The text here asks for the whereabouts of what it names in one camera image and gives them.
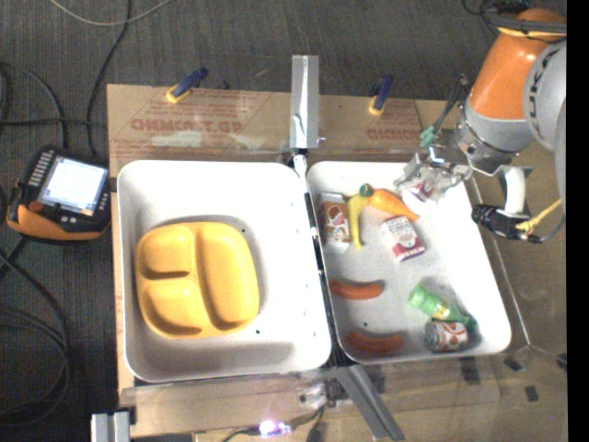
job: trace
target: light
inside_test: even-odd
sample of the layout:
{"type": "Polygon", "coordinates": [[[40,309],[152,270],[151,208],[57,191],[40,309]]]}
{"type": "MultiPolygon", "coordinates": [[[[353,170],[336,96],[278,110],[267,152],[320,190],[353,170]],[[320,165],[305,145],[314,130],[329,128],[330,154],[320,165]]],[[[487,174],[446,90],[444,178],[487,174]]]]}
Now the light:
{"type": "Polygon", "coordinates": [[[271,419],[260,423],[259,430],[262,437],[287,436],[293,433],[293,428],[290,425],[271,419]]]}

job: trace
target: green bottle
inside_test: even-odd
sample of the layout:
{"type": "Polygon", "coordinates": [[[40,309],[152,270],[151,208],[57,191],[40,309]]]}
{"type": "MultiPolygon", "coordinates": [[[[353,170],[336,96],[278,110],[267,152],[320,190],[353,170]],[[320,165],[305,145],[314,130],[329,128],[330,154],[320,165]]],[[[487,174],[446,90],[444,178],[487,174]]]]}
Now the green bottle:
{"type": "Polygon", "coordinates": [[[456,305],[426,290],[421,285],[413,288],[413,291],[409,295],[409,302],[415,308],[421,309],[435,320],[462,322],[467,328],[467,331],[474,331],[477,325],[476,320],[472,316],[461,313],[456,305]]]}

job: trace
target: black floor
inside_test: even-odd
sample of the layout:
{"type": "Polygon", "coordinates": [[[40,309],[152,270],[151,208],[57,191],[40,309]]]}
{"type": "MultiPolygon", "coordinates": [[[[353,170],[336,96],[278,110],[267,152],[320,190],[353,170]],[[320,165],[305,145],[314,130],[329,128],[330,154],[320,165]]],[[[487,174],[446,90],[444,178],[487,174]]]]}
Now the black floor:
{"type": "MultiPolygon", "coordinates": [[[[124,20],[128,11],[128,0],[57,1],[95,22],[124,20]]],[[[49,0],[0,0],[2,119],[98,123],[87,129],[79,122],[64,128],[3,122],[0,186],[6,195],[43,145],[65,141],[77,153],[108,157],[108,83],[170,87],[204,65],[211,83],[288,92],[292,55],[308,54],[319,56],[322,94],[366,96],[390,73],[391,97],[445,99],[458,74],[474,80],[495,37],[473,14],[483,0],[176,0],[144,17],[165,0],[131,1],[134,21],[98,26],[49,0]]],[[[526,1],[566,16],[567,0],[526,1]]],[[[0,438],[87,441],[90,414],[117,406],[111,234],[61,246],[21,242],[4,224],[0,252],[13,254],[9,261],[22,272],[0,264],[0,438]],[[43,290],[63,313],[71,381],[47,417],[18,425],[48,412],[57,400],[45,393],[54,384],[57,396],[62,389],[55,381],[63,373],[59,337],[6,310],[59,328],[43,290]],[[10,417],[37,400],[45,404],[10,417]]]]}

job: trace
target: cardboard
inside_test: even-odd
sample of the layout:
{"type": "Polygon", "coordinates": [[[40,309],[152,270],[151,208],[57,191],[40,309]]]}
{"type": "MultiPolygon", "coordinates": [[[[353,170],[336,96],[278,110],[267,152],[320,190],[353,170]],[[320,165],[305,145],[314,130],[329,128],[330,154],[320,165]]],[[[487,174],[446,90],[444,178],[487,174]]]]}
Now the cardboard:
{"type": "MultiPolygon", "coordinates": [[[[267,160],[288,151],[291,94],[194,88],[179,103],[169,87],[108,85],[110,175],[133,160],[267,160]]],[[[421,124],[412,99],[321,95],[318,150],[370,154],[415,150],[421,124]]]]}

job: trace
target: white cable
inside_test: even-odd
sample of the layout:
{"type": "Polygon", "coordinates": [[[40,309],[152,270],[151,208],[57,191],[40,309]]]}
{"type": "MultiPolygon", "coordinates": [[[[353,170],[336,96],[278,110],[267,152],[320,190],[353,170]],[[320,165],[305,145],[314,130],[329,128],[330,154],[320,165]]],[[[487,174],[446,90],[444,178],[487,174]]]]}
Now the white cable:
{"type": "Polygon", "coordinates": [[[124,19],[122,21],[111,21],[111,22],[104,22],[104,21],[92,21],[90,19],[85,19],[83,17],[80,17],[78,15],[76,15],[73,11],[67,9],[65,6],[61,5],[60,3],[56,2],[55,0],[49,0],[51,3],[53,3],[55,6],[57,6],[60,10],[64,11],[65,13],[67,13],[70,17],[74,17],[75,19],[78,19],[79,21],[82,21],[83,23],[87,23],[88,25],[95,25],[95,26],[118,26],[118,25],[124,25],[125,23],[131,23],[134,21],[137,21],[138,19],[141,19],[143,17],[146,17],[147,15],[150,15],[152,13],[154,13],[156,10],[158,10],[159,8],[161,8],[164,5],[167,5],[171,2],[174,2],[176,0],[164,0],[163,2],[157,4],[156,6],[154,6],[153,8],[147,10],[146,12],[133,17],[133,18],[129,18],[129,19],[124,19]]]}

